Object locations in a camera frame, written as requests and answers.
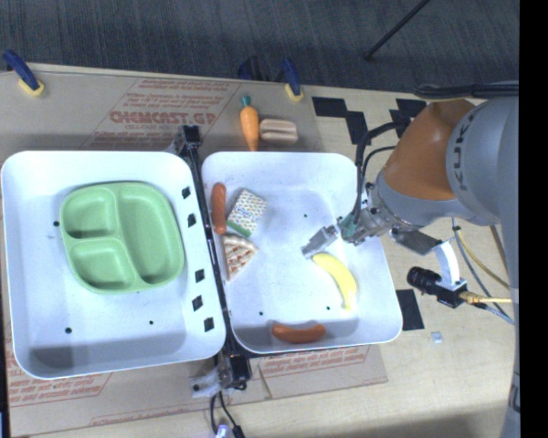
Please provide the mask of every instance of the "yellow cable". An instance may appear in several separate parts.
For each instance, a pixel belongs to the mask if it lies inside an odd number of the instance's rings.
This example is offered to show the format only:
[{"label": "yellow cable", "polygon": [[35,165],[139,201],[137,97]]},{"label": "yellow cable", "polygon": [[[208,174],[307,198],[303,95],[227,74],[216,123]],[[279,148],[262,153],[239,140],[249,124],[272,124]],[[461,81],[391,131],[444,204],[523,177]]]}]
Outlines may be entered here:
[{"label": "yellow cable", "polygon": [[498,297],[484,297],[473,292],[461,292],[458,294],[460,298],[465,300],[467,303],[476,304],[476,303],[511,303],[511,298],[498,298]]},{"label": "yellow cable", "polygon": [[505,288],[507,288],[507,289],[510,288],[510,285],[507,282],[505,282],[503,279],[501,279],[499,276],[497,276],[495,273],[493,273],[493,271],[491,271],[488,267],[486,267],[483,263],[481,263],[481,261],[475,256],[475,254],[467,246],[467,242],[465,242],[465,239],[463,238],[463,235],[460,232],[460,230],[457,231],[457,238],[460,241],[460,244],[463,245],[463,248],[465,248],[465,251],[471,257],[471,259],[473,261],[475,261],[475,263],[477,263],[483,271],[485,271],[488,275],[493,277],[493,279],[495,279],[497,282],[499,282]]}]

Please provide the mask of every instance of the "gray carpet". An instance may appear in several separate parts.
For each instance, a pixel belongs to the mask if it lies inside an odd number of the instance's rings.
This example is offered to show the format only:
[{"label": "gray carpet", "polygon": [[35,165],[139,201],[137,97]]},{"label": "gray carpet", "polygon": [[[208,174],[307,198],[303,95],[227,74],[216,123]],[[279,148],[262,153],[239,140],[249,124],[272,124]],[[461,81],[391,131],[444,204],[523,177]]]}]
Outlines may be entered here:
[{"label": "gray carpet", "polygon": [[0,0],[2,54],[28,61],[235,78],[292,57],[305,84],[411,92],[519,78],[520,0]]}]

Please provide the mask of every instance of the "blue clamp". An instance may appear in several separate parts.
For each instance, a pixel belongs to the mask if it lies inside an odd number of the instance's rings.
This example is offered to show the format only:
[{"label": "blue clamp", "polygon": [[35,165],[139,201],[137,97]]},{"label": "blue clamp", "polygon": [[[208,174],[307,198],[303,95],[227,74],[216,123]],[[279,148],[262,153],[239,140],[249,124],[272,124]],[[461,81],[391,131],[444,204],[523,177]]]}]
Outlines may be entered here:
[{"label": "blue clamp", "polygon": [[287,85],[285,86],[287,94],[292,100],[301,100],[304,94],[300,88],[299,71],[296,69],[292,59],[290,57],[284,58],[284,60],[282,60],[281,68],[282,70],[277,76],[277,79],[280,80],[282,75],[285,75],[287,81]]},{"label": "blue clamp", "polygon": [[35,78],[32,70],[14,50],[7,49],[3,55],[6,64],[20,77],[18,84],[31,96],[38,97],[42,94],[45,85]]},{"label": "blue clamp", "polygon": [[268,77],[262,75],[259,68],[258,57],[255,55],[248,58],[244,63],[237,68],[237,77],[239,79],[247,79],[254,81],[269,81]]}]

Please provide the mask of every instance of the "toy sausage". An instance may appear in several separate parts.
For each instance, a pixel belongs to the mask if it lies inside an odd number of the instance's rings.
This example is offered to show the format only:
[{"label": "toy sausage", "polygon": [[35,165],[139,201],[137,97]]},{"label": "toy sausage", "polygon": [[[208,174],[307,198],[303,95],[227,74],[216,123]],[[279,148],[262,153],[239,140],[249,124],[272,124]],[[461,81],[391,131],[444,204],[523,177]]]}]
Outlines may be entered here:
[{"label": "toy sausage", "polygon": [[264,119],[259,123],[259,137],[279,146],[292,145],[299,140],[293,122],[274,119]]},{"label": "toy sausage", "polygon": [[217,234],[224,234],[226,224],[226,194],[227,189],[223,183],[213,185],[211,192],[211,221]]},{"label": "toy sausage", "polygon": [[272,326],[272,334],[275,338],[291,344],[315,342],[322,338],[326,332],[327,329],[321,323],[317,323],[310,328],[291,328],[280,323],[274,323]]}]

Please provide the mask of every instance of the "cable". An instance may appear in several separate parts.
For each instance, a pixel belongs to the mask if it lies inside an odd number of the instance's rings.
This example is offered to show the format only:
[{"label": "cable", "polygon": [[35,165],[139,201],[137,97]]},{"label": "cable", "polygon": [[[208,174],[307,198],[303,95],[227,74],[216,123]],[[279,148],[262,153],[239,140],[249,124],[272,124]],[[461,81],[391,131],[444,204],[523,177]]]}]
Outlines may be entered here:
[{"label": "cable", "polygon": [[514,81],[491,84],[471,84],[442,88],[431,84],[421,84],[414,88],[414,94],[424,100],[439,101],[453,99],[493,99],[519,96],[520,84]]},{"label": "cable", "polygon": [[364,136],[357,143],[357,149],[355,150],[355,166],[357,167],[357,194],[355,196],[355,204],[353,205],[353,223],[357,224],[359,221],[359,216],[362,211],[361,196],[364,188],[364,176],[363,176],[363,165],[364,165],[364,152],[367,147],[367,143],[371,144],[371,140],[376,136],[379,136],[383,133],[386,133],[390,130],[395,130],[397,128],[405,128],[407,124],[397,121],[391,121],[376,127],[372,130],[367,131]]},{"label": "cable", "polygon": [[499,312],[499,310],[496,310],[495,308],[491,308],[489,307],[488,305],[485,305],[484,303],[476,303],[475,305],[471,305],[472,307],[475,307],[475,308],[480,308],[480,309],[483,309],[483,310],[487,310],[489,311],[490,313],[493,313],[494,315],[497,315],[498,317],[500,317],[501,319],[504,319],[505,321],[507,321],[508,323],[510,323],[511,325],[515,324],[513,322],[513,319],[511,319],[510,317],[508,317],[505,313],[501,313]]},{"label": "cable", "polygon": [[471,257],[471,259],[477,263],[477,265],[483,270],[485,271],[488,275],[490,275],[493,279],[495,279],[497,282],[499,282],[502,286],[504,286],[505,288],[507,288],[508,290],[510,289],[510,285],[505,282],[503,279],[501,279],[499,276],[497,276],[493,271],[491,271],[488,267],[485,266],[484,263],[481,262],[481,260],[479,260],[475,254],[470,250],[469,246],[467,245],[467,242],[465,241],[465,238],[463,237],[462,233],[460,232],[460,230],[457,231],[457,239],[458,239],[458,242],[463,245],[463,247],[465,248],[465,251],[467,252],[467,254]]},{"label": "cable", "polygon": [[495,245],[497,246],[497,250],[500,252],[501,255],[501,261],[503,262],[503,266],[505,267],[505,272],[508,272],[508,264],[505,260],[505,250],[503,249],[503,243],[501,242],[500,233],[497,231],[497,227],[495,225],[490,225],[490,230],[493,235],[493,240],[495,241]]},{"label": "cable", "polygon": [[214,417],[214,409],[216,407],[216,399],[217,395],[211,397],[211,401],[209,402],[209,414],[211,415],[211,429],[213,430],[213,434],[217,434],[217,425],[216,425],[216,419]]},{"label": "cable", "polygon": [[369,162],[370,159],[372,159],[372,157],[374,157],[378,152],[391,151],[394,149],[395,149],[395,146],[385,146],[384,148],[378,148],[376,150],[371,151],[369,154],[367,154],[367,157],[365,158],[365,161],[364,161],[364,167],[362,169],[362,176],[365,178],[365,175],[367,173],[367,163]]},{"label": "cable", "polygon": [[[453,231],[455,233],[455,236],[457,236],[457,233],[458,233],[458,230],[460,229],[460,227],[457,227],[457,221],[456,219],[453,217],[452,218],[452,223],[453,223]],[[477,282],[477,284],[479,284],[479,286],[481,287],[481,290],[487,295],[487,297],[491,297],[491,293],[489,292],[489,290],[487,290],[487,288],[483,285],[483,283],[481,282],[481,279],[480,277],[478,276],[478,274],[475,272],[475,269],[473,268],[473,265],[471,264],[469,258],[467,257],[467,253],[465,253],[465,249],[463,248],[463,245],[459,245],[458,246],[458,250],[460,251],[461,255],[463,256],[463,259],[465,260],[465,263],[467,264],[467,267],[469,268],[469,271],[471,272],[471,274],[473,275],[473,277],[475,278],[475,281]],[[497,305],[496,303],[493,304],[495,306],[496,309],[499,310],[499,312],[506,316],[507,318],[510,318],[508,317],[508,314],[505,313],[505,311],[503,311],[503,308],[501,308],[499,305]]]},{"label": "cable", "polygon": [[217,425],[216,425],[215,416],[214,416],[214,410],[215,410],[217,396],[219,397],[219,402],[221,402],[221,407],[223,408],[223,412],[226,414],[227,418],[229,419],[229,421],[233,425],[231,431],[233,432],[234,437],[235,438],[245,438],[244,432],[242,431],[241,427],[236,423],[234,418],[231,416],[231,414],[227,410],[226,403],[223,400],[223,392],[222,391],[218,392],[215,396],[213,396],[211,398],[211,402],[209,403],[209,411],[210,411],[210,415],[211,415],[211,428],[213,429],[213,433],[215,435],[217,435]]},{"label": "cable", "polygon": [[475,305],[478,303],[511,303],[511,298],[500,298],[500,297],[485,297],[480,296],[479,294],[475,294],[474,292],[469,292],[468,290],[465,292],[461,292],[458,294],[459,298],[462,298],[467,303],[471,305]]}]

